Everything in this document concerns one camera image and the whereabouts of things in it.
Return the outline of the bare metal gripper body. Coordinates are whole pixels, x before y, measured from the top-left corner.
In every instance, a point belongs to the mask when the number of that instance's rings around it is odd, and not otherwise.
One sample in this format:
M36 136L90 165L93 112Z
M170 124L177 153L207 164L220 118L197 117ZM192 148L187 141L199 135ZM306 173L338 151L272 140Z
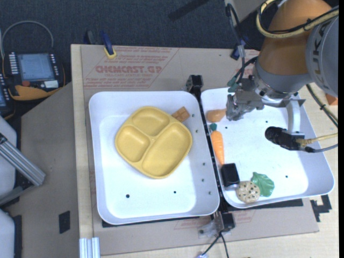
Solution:
M278 108L292 93L292 83L287 76L253 75L241 81L233 95L233 111L262 110L265 106Z

